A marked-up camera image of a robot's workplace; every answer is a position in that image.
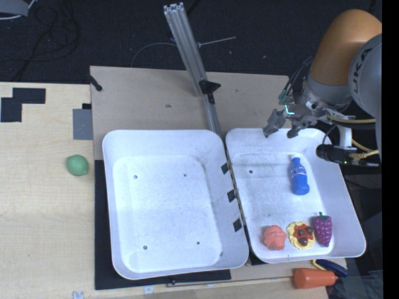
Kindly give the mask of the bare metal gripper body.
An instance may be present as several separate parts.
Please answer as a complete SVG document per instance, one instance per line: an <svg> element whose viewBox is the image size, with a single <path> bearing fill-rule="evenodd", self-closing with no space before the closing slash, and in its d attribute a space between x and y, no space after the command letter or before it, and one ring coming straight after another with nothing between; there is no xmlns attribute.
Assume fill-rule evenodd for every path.
<svg viewBox="0 0 399 299"><path fill-rule="evenodd" d="M315 95L290 95L285 100L285 116L293 125L314 125L328 107L328 102Z"/></svg>

